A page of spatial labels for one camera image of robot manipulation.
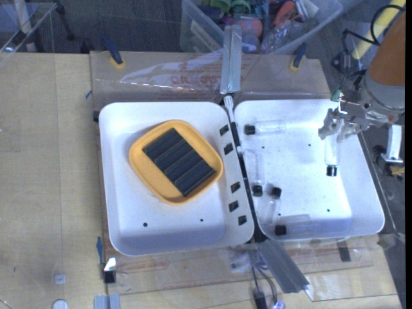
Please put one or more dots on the yellow plate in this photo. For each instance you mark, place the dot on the yellow plate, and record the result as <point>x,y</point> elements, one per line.
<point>141,159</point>

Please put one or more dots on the black ribbed rack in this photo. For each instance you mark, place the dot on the black ribbed rack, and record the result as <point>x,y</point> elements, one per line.
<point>178,161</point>

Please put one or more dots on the clear plastic bottle black cap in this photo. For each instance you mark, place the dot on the clear plastic bottle black cap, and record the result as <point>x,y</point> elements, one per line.
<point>331,159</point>
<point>273,204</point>
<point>270,127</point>
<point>257,190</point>
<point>280,230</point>

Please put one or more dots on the brown cardboard board red print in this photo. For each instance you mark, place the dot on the brown cardboard board red print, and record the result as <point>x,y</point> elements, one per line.
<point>193,269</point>

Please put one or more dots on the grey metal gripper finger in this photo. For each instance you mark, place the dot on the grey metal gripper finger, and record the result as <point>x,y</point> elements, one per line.
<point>330,124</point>
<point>347,130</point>

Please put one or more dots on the white plastic tray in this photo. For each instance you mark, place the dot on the white plastic tray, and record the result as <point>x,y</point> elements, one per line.
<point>305,185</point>
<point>180,230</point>

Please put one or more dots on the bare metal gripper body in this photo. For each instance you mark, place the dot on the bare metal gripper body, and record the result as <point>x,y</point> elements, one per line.
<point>362,113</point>

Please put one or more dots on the black cylinder on white bracket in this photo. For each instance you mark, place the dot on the black cylinder on white bracket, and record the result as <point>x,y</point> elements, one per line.
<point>394,140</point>

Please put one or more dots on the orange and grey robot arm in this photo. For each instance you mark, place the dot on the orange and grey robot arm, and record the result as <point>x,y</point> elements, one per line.
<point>387,60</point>

